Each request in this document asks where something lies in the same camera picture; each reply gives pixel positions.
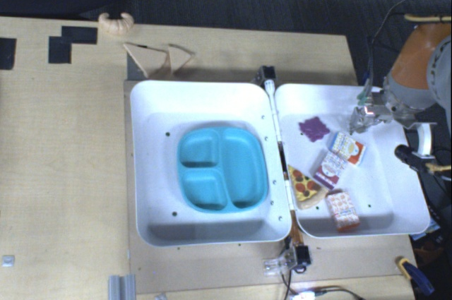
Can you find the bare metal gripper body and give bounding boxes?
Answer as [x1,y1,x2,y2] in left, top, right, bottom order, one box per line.
[360,90,402,124]

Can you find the orange and white carton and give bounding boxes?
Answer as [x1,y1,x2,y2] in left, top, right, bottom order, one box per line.
[328,131,367,167]

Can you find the purple grapes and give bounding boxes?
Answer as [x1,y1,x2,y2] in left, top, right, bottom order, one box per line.
[297,116,331,143]

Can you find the red and white carton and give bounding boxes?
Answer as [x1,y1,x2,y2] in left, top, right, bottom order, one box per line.
[313,149,349,191]

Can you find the white plastic tray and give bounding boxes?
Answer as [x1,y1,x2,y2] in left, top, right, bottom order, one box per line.
[129,79,293,248]
[274,83,432,239]

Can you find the thin black and white rod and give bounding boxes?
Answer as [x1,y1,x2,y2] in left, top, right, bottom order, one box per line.
[263,78,305,247]

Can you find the pizza slice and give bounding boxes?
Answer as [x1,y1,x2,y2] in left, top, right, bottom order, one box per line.
[287,164,330,211]

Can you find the orange patterned packet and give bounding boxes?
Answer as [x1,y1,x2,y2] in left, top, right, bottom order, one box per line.
[324,189,362,233]

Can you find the blue divided plate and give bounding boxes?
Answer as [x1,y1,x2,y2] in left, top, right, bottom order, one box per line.
[176,126,268,213]

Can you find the beige triangular wedge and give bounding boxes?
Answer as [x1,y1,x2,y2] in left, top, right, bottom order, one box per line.
[122,42,170,79]
[165,43,196,73]

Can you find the beige croissant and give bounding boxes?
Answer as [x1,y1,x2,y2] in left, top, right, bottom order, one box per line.
[97,11,136,36]

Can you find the black cylinder on white bracket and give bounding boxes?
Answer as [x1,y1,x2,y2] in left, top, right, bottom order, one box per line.
[393,121,438,173]

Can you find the black block with thin wires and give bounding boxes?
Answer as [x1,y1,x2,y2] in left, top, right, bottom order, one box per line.
[254,64,277,85]
[293,244,313,274]

